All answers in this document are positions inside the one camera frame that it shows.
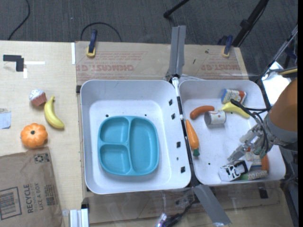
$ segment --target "clamp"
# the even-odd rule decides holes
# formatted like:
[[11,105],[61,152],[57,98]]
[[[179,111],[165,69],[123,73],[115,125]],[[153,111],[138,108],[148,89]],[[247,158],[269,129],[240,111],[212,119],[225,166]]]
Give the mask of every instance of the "clamp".
[[89,46],[87,47],[87,51],[86,51],[87,57],[90,57],[90,58],[95,57],[95,53],[96,53],[95,42],[97,39],[97,34],[98,34],[98,31],[96,29],[93,29],[91,31],[90,43],[89,43]]
[[229,51],[231,49],[231,45],[232,45],[232,35],[227,36],[223,36],[219,42],[218,45],[225,45],[222,49],[222,56],[225,58],[229,57]]

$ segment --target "small can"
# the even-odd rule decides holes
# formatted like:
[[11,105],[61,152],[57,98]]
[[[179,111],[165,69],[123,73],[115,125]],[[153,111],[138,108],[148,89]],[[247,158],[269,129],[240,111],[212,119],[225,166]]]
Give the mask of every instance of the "small can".
[[238,101],[239,103],[243,103],[246,98],[246,92],[238,91],[238,90],[231,90],[225,89],[221,101],[223,104],[230,102],[231,99]]
[[222,124],[226,122],[226,113],[224,110],[208,111],[204,115],[204,120],[209,124]]

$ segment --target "barcode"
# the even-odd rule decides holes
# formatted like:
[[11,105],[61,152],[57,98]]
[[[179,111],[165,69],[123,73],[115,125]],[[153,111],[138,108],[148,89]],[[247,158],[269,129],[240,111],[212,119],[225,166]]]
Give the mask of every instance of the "barcode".
[[0,191],[0,215],[1,219],[10,218],[21,214],[18,188],[10,188]]
[[54,197],[47,197],[46,198],[46,204],[47,206],[56,205],[56,201]]
[[14,193],[0,195],[0,209],[1,215],[16,212]]

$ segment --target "black cable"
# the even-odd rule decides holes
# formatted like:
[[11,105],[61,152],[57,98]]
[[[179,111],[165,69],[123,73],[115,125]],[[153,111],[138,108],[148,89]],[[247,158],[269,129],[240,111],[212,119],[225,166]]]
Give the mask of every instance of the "black cable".
[[29,15],[30,15],[30,5],[29,5],[29,2],[28,0],[25,0],[27,2],[27,9],[28,9],[28,13],[27,13],[27,16],[26,18],[18,25],[17,28],[15,28],[15,30],[10,34],[8,40],[11,39],[11,37],[13,36],[13,34],[25,23],[25,21],[28,19]]
[[238,106],[238,107],[240,107],[240,108],[245,108],[245,109],[248,109],[248,110],[252,110],[252,111],[260,111],[260,113],[262,113],[262,112],[265,112],[265,111],[269,111],[270,110],[270,108],[260,108],[260,109],[257,109],[257,108],[247,108],[247,107],[244,107],[242,104],[240,104],[239,102],[237,102],[236,100],[234,100],[234,99],[231,99],[231,103],[233,104],[233,105],[236,105],[236,106]]
[[114,27],[112,27],[111,25],[109,25],[109,24],[107,24],[107,23],[103,23],[103,22],[95,22],[95,23],[91,23],[91,24],[85,26],[85,28],[82,29],[82,32],[81,32],[81,35],[80,35],[80,40],[82,40],[82,36],[83,36],[84,31],[85,31],[89,26],[92,26],[92,25],[106,25],[106,26],[110,27],[111,29],[113,29],[113,30],[117,33],[117,35],[118,35],[120,41],[122,42],[122,38],[121,38],[119,32],[118,32]]
[[[232,103],[233,105],[236,105],[236,106],[239,107],[240,109],[242,109],[244,112],[246,112],[247,114],[249,114],[251,117],[253,117],[253,118],[256,120],[257,123],[258,123],[257,117],[259,118],[259,120],[261,121],[260,127],[261,127],[261,130],[262,130],[262,132],[263,132],[263,136],[264,136],[264,137],[263,137],[263,141],[262,141],[262,145],[261,145],[261,149],[263,149],[264,147],[266,147],[265,152],[267,153],[268,150],[269,150],[268,138],[267,138],[267,135],[266,135],[266,131],[265,131],[264,127],[263,127],[264,122],[263,122],[263,119],[261,118],[260,114],[257,113],[257,112],[252,112],[252,113],[251,113],[249,110],[254,110],[254,109],[246,108],[246,107],[244,107],[242,104],[240,104],[238,101],[236,101],[236,100],[234,100],[234,99],[231,99],[231,103]],[[261,109],[261,110],[256,109],[255,111],[264,112],[264,111],[267,111],[267,110],[268,110],[268,109]]]
[[181,219],[182,216],[185,215],[187,213],[187,211],[191,208],[191,206],[197,202],[196,200],[193,200],[185,209],[182,213],[180,214],[175,214],[174,216],[168,218],[165,220],[165,222],[163,223],[163,227],[172,227],[173,225],[175,225],[176,223],[178,223]]

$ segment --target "blue divided plate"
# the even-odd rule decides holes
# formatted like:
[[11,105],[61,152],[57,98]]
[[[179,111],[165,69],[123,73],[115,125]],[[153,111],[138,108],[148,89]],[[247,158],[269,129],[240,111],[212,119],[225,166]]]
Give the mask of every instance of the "blue divided plate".
[[159,163],[156,127],[142,117],[107,118],[99,127],[98,157],[102,168],[112,174],[139,176],[153,172]]

